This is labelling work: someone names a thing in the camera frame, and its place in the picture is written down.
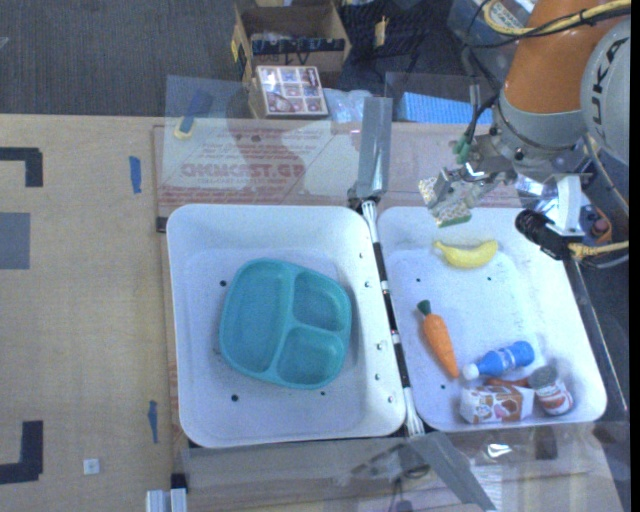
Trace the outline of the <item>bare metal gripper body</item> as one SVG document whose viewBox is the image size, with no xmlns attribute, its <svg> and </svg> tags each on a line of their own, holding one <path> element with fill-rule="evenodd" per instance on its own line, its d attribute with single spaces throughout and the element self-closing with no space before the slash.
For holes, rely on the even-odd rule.
<svg viewBox="0 0 640 512">
<path fill-rule="evenodd" d="M 523 147 L 511 147 L 498 135 L 461 136 L 461 179 L 472 184 L 512 184 L 516 165 L 524 161 Z"/>
</svg>

